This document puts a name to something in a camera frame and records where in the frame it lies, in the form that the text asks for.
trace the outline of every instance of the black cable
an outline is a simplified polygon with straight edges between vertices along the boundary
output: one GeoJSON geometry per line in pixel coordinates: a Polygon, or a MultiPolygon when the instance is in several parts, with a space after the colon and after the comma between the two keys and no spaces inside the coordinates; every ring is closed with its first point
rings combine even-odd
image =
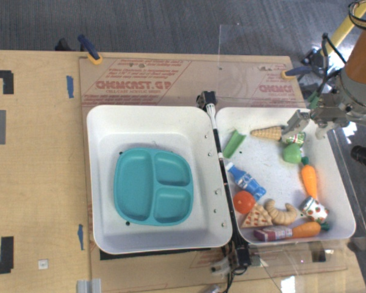
{"type": "Polygon", "coordinates": [[[225,246],[221,247],[222,254],[224,254],[224,257],[226,257],[226,249],[225,246]]]}
{"type": "Polygon", "coordinates": [[[230,254],[233,251],[233,242],[229,242],[228,245],[229,245],[229,253],[228,254],[230,254]]]}
{"type": "Polygon", "coordinates": [[[234,274],[233,274],[233,272],[231,272],[231,273],[228,274],[228,284],[226,286],[225,291],[223,291],[223,293],[228,293],[229,292],[229,289],[231,288],[232,283],[233,283],[233,279],[234,279],[234,274]]]}
{"type": "Polygon", "coordinates": [[[241,272],[236,272],[236,269],[235,269],[233,271],[233,274],[236,275],[236,276],[241,276],[241,275],[243,275],[246,272],[247,269],[248,268],[243,268],[243,271],[241,271],[241,272]]]}
{"type": "Polygon", "coordinates": [[[356,27],[366,31],[366,20],[355,15],[355,10],[363,3],[366,3],[366,0],[355,0],[350,3],[348,6],[348,17],[356,27]]]}
{"type": "Polygon", "coordinates": [[[344,64],[346,64],[346,60],[344,59],[344,57],[341,55],[341,53],[339,52],[339,50],[335,47],[335,45],[332,43],[331,39],[329,39],[328,34],[325,32],[322,36],[322,40],[321,40],[321,50],[323,51],[324,54],[324,75],[323,75],[323,79],[321,81],[321,84],[318,86],[318,88],[316,89],[317,95],[321,95],[325,85],[327,84],[327,82],[337,76],[341,69],[339,70],[335,70],[332,71],[331,73],[328,74],[328,69],[329,69],[329,56],[328,56],[328,51],[326,48],[326,43],[329,43],[329,45],[331,46],[331,48],[335,51],[335,53],[340,57],[340,59],[342,60],[342,62],[344,64]]]}
{"type": "Polygon", "coordinates": [[[331,48],[335,51],[335,53],[337,54],[337,56],[340,57],[340,60],[342,60],[342,62],[344,64],[347,63],[347,61],[344,59],[344,57],[341,55],[341,53],[339,52],[339,50],[335,47],[335,45],[332,43],[331,39],[329,39],[328,35],[323,35],[323,38],[326,39],[326,41],[329,43],[329,45],[331,46],[331,48]]]}

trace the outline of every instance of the clear plastic panel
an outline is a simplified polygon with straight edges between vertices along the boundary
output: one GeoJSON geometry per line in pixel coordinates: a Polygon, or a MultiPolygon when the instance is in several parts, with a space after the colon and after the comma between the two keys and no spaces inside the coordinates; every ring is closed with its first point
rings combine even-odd
{"type": "MultiPolygon", "coordinates": [[[[241,25],[221,25],[220,38],[218,47],[218,84],[217,98],[221,103],[233,103],[236,106],[243,107],[297,107],[304,108],[308,106],[307,97],[301,94],[301,90],[306,88],[306,84],[298,83],[297,79],[285,80],[281,77],[282,71],[290,70],[297,66],[291,64],[274,63],[266,57],[268,45],[257,44],[265,40],[259,38],[254,32],[253,27],[244,27],[241,25]],[[242,62],[241,59],[236,62],[235,56],[248,56],[256,59],[249,62],[242,62]],[[250,73],[252,69],[263,71],[263,76],[253,76],[250,73]]],[[[352,45],[348,46],[345,57],[349,56],[352,50],[352,45]]],[[[339,58],[334,56],[330,59],[331,66],[339,64],[339,58]]],[[[304,81],[311,83],[319,82],[321,79],[312,74],[304,77],[304,81]]],[[[351,122],[345,128],[335,128],[326,133],[337,165],[342,176],[343,183],[349,198],[353,214],[356,219],[356,232],[349,240],[339,241],[338,243],[314,242],[313,244],[296,244],[288,246],[271,246],[264,248],[251,249],[251,253],[255,258],[260,257],[259,264],[264,267],[268,276],[274,282],[279,292],[284,292],[280,270],[284,266],[289,265],[296,276],[302,275],[305,271],[308,261],[302,257],[307,253],[311,253],[309,263],[312,262],[314,253],[321,253],[322,258],[335,259],[337,265],[347,268],[345,253],[354,252],[359,263],[360,271],[363,274],[366,284],[366,165],[357,161],[351,152],[355,147],[363,147],[366,149],[366,126],[351,122]]],[[[324,264],[320,264],[320,260],[316,264],[311,264],[311,267],[317,268],[313,273],[322,273],[326,270],[324,264]]],[[[343,282],[345,290],[352,288],[351,282],[347,279],[337,279],[334,276],[334,283],[343,282]]],[[[304,292],[306,288],[295,284],[294,291],[304,292]]]]}
{"type": "Polygon", "coordinates": [[[284,54],[275,57],[253,52],[258,51],[260,40],[250,39],[251,35],[250,27],[220,26],[218,100],[244,107],[305,108],[296,78],[282,77],[282,72],[293,68],[290,59],[284,54]]]}

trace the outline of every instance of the orange carrot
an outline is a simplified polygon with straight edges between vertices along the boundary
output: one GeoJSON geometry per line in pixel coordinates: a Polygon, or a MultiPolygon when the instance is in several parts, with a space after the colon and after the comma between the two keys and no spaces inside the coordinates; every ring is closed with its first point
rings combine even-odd
{"type": "Polygon", "coordinates": [[[314,237],[320,233],[321,226],[318,222],[306,222],[293,229],[293,236],[291,238],[295,239],[297,237],[314,237]]]}
{"type": "Polygon", "coordinates": [[[304,167],[301,169],[301,176],[306,192],[312,196],[315,200],[317,199],[317,177],[315,169],[309,165],[309,159],[305,156],[302,158],[304,167]]]}

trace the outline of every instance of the wooden table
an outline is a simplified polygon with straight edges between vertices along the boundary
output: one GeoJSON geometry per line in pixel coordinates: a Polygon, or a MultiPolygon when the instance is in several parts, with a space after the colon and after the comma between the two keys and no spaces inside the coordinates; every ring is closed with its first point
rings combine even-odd
{"type": "MultiPolygon", "coordinates": [[[[138,54],[108,55],[138,57],[138,54]]],[[[13,237],[13,268],[9,273],[0,274],[0,292],[76,292],[78,280],[93,278],[79,79],[81,57],[86,57],[84,52],[0,51],[0,70],[14,75],[13,94],[3,94],[0,79],[0,110],[5,111],[6,129],[5,144],[0,144],[0,250],[3,253],[9,253],[10,245],[3,245],[2,238],[13,237]],[[73,78],[73,98],[68,96],[67,76],[73,78]],[[79,225],[84,234],[83,248],[79,225]]],[[[192,59],[200,56],[142,54],[142,57],[192,59]]],[[[319,269],[296,277],[282,277],[278,273],[279,277],[273,280],[269,277],[249,282],[236,280],[230,292],[275,291],[275,283],[280,288],[286,279],[293,283],[296,292],[364,292],[365,284],[354,253],[346,246],[340,252],[340,264],[345,266],[339,268],[342,270],[321,273],[319,269]]],[[[0,257],[0,264],[7,264],[5,259],[5,255],[0,257]]],[[[125,259],[121,268],[134,269],[131,263],[138,260],[125,259]]],[[[169,260],[157,258],[160,262],[169,260]]],[[[163,288],[176,293],[200,292],[206,287],[188,277],[180,286],[192,286],[190,289],[174,288],[174,277],[181,279],[184,275],[172,274],[167,287],[135,290],[136,277],[125,279],[126,283],[131,281],[132,289],[126,286],[106,289],[106,292],[153,289],[161,293],[164,291],[155,289],[163,288]]],[[[224,283],[224,280],[214,278],[213,282],[224,283]]],[[[103,279],[102,288],[106,288],[103,279]]]]}

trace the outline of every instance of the yellow cable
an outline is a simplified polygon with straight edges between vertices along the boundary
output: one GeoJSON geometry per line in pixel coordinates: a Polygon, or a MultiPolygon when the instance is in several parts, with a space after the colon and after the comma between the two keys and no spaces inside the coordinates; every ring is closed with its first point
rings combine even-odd
{"type": "MultiPolygon", "coordinates": [[[[355,10],[355,16],[361,18],[365,13],[366,13],[366,3],[362,3],[355,10]]],[[[353,22],[351,22],[349,16],[347,16],[330,38],[335,48],[337,48],[342,43],[342,41],[350,33],[352,28],[354,28],[354,24],[353,22]]],[[[326,49],[328,55],[330,55],[334,51],[328,43],[326,44],[326,49]]]]}

